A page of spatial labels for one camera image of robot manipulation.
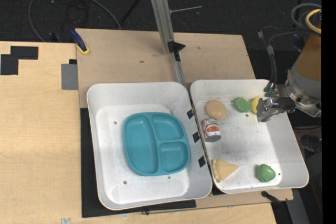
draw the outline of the teal plate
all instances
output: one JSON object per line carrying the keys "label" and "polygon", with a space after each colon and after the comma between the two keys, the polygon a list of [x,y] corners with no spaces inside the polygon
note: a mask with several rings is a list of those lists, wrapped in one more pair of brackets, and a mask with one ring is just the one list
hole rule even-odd
{"label": "teal plate", "polygon": [[129,116],[123,125],[123,144],[130,167],[143,176],[177,173],[190,160],[184,127],[177,117],[168,113]]}

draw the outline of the wooden tabletop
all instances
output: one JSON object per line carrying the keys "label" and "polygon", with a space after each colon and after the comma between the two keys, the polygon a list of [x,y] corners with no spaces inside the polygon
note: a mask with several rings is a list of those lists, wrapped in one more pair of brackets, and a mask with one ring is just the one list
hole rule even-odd
{"label": "wooden tabletop", "polygon": [[[121,215],[81,217],[79,91],[63,90],[61,81],[61,65],[77,57],[75,44],[5,41],[0,42],[0,54],[10,55],[11,46],[38,47],[38,59],[20,59],[18,74],[0,75],[2,222],[61,223],[62,218],[70,218],[71,223],[125,223]],[[291,190],[270,194],[280,199],[292,197]],[[227,207],[227,203],[236,205],[239,200],[247,204],[251,198],[231,197],[235,202],[213,199],[220,208],[148,216],[132,213],[127,222],[276,223],[266,199],[254,205]]]}

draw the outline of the black clamp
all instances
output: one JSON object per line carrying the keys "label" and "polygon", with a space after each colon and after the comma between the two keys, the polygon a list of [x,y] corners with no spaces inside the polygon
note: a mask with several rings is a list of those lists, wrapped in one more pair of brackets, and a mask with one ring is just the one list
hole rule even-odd
{"label": "black clamp", "polygon": [[169,41],[168,42],[168,49],[169,52],[172,53],[174,52],[175,60],[181,62],[180,59],[180,54],[178,53],[180,50],[182,50],[185,47],[185,45],[174,42],[174,41]]}

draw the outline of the wooden table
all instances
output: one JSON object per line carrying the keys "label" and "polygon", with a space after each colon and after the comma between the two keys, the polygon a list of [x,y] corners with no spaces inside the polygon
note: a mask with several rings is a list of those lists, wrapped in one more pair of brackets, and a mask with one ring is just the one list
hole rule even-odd
{"label": "wooden table", "polygon": [[[96,83],[97,77],[105,82],[136,82],[153,78],[154,81],[161,81],[156,77],[157,73],[161,74],[163,80],[174,80],[174,77],[170,69],[166,70],[167,73],[158,70],[159,67],[166,68],[163,64],[166,56],[160,54],[158,33],[90,29],[78,29],[77,32],[91,49],[87,56],[78,55],[75,44],[0,42],[2,55],[10,54],[11,46],[39,48],[37,60],[18,61],[18,75],[0,76],[0,215],[3,223],[61,223],[62,218],[70,218],[71,223],[102,224],[276,223],[269,200],[261,197],[260,193],[220,195],[222,198],[209,196],[196,201],[197,210],[148,216],[132,213],[128,215],[128,220],[122,220],[120,215],[82,218],[79,108],[86,106],[83,95],[87,87]],[[241,36],[213,35],[206,37],[207,42],[201,44],[204,40],[197,34],[176,33],[175,40],[190,44],[181,52],[187,83],[208,75],[209,78],[215,76],[219,79],[254,78]],[[102,54],[96,50],[99,47],[97,44],[109,46],[111,53],[105,51],[105,58],[101,58],[100,64],[97,62],[97,70],[105,71],[95,76],[94,71],[86,73],[85,66],[91,57],[93,68],[98,55]],[[133,54],[128,44],[152,44],[153,47],[145,51],[139,48]],[[128,54],[120,56],[116,53],[121,46]],[[223,46],[226,58],[218,62],[219,56],[215,55],[211,65],[202,66],[206,51],[209,54],[215,52],[212,46]],[[61,65],[76,58],[79,90],[63,90]],[[111,66],[110,70],[106,69],[105,61]],[[151,61],[157,64],[156,68],[145,66]],[[192,66],[195,69],[187,65],[187,61],[194,62]],[[212,72],[218,65],[225,66],[218,71],[220,75]],[[121,70],[129,70],[128,66],[139,67],[137,70],[141,76],[137,76],[136,72],[132,77],[120,75]],[[119,77],[105,76],[116,74],[116,71]],[[272,190],[269,193],[280,200],[292,199],[290,189]]]}

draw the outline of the gray tape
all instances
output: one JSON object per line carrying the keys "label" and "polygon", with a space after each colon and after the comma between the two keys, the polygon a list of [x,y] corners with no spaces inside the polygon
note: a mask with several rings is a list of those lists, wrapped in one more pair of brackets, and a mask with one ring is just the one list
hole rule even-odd
{"label": "gray tape", "polygon": [[62,90],[78,90],[77,65],[61,65]]}

